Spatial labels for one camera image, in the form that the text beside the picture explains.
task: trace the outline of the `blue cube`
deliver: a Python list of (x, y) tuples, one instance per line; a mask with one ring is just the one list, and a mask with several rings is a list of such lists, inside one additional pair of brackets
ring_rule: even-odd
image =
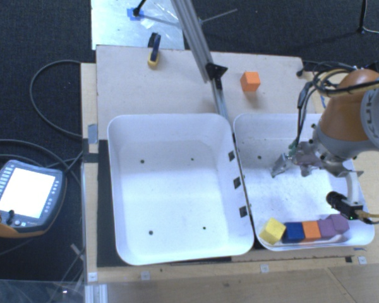
[(303, 226), (301, 222), (286, 222), (286, 229), (282, 242), (284, 244), (294, 244), (304, 239)]

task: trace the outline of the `metal plate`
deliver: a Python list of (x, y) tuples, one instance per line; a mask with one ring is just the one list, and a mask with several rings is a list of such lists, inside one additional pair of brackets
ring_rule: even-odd
[(162, 36), (161, 49), (184, 50), (183, 31), (170, 0), (147, 0), (140, 20), (127, 10), (141, 0), (91, 0), (92, 49), (96, 45), (147, 47), (152, 32)]

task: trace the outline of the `white tray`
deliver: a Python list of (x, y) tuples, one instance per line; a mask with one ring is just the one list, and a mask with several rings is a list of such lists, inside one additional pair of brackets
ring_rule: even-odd
[[(301, 141), (309, 140), (311, 125), (320, 119), (318, 114), (308, 114)], [(234, 122), (234, 132), (239, 151), (246, 192), (258, 240), (273, 251), (304, 249), (328, 246), (363, 246), (375, 235), (372, 225), (355, 220), (349, 221), (350, 230), (327, 241), (270, 245), (258, 235), (269, 218), (284, 222), (302, 222), (324, 219), (329, 214), (339, 213), (326, 202), (330, 191), (347, 194), (344, 178), (335, 178), (325, 170), (314, 170), (302, 177), (300, 168), (292, 167), (283, 174), (271, 177), (270, 169), (281, 153), (296, 137), (297, 116), (294, 114), (243, 114)], [(346, 163), (353, 169), (352, 162)]]
[(114, 118), (108, 126), (116, 248), (142, 265), (246, 253), (251, 220), (229, 123), (217, 114)]

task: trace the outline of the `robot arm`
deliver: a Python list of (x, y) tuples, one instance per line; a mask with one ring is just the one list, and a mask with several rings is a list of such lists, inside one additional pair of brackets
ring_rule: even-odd
[[(357, 69), (349, 73), (337, 86), (317, 125), (312, 139), (294, 142), (289, 154), (283, 153), (275, 162), (271, 175), (285, 172), (298, 165), (302, 176), (311, 174), (314, 168), (325, 169), (336, 177), (345, 177), (348, 195), (336, 192), (327, 195), (328, 203), (348, 219), (361, 218), (357, 212), (363, 206), (358, 201), (358, 175), (343, 166), (343, 162), (355, 158), (361, 152), (379, 151), (379, 73), (369, 69)], [(349, 91), (351, 86), (370, 85), (368, 91)]]

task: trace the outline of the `black carpet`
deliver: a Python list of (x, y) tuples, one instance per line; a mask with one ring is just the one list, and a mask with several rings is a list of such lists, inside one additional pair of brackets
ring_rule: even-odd
[[(364, 66), (378, 62), (379, 35), (356, 32), (362, 0), (193, 0), (206, 19), (239, 11), (203, 26), (213, 51), (299, 56), (312, 61), (340, 61)], [(368, 1), (365, 26), (379, 30), (379, 0)], [(44, 146), (63, 159), (81, 152), (81, 141), (59, 134), (33, 110), (28, 85), (43, 65), (59, 59), (94, 62), (91, 51), (90, 0), (0, 0), (0, 139)], [(61, 127), (80, 132), (78, 66), (48, 69), (37, 80), (34, 95), (42, 112)], [(53, 163), (43, 153), (1, 143), (0, 154)], [(79, 174), (80, 165), (73, 170)], [(0, 239), (0, 278), (60, 280), (82, 249), (80, 188), (69, 176), (66, 201), (45, 235), (24, 244)], [(66, 275), (81, 272), (77, 262)]]

